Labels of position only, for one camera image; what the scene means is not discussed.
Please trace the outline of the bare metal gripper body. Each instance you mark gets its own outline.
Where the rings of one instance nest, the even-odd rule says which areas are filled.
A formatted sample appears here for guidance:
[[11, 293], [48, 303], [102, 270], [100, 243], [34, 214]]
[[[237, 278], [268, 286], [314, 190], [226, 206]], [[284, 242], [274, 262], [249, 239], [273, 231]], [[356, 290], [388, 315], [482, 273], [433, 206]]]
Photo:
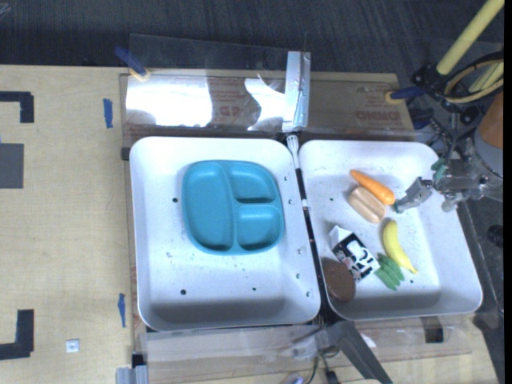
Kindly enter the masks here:
[[477, 159], [439, 159], [433, 164], [433, 187], [447, 200], [503, 201], [503, 178]]

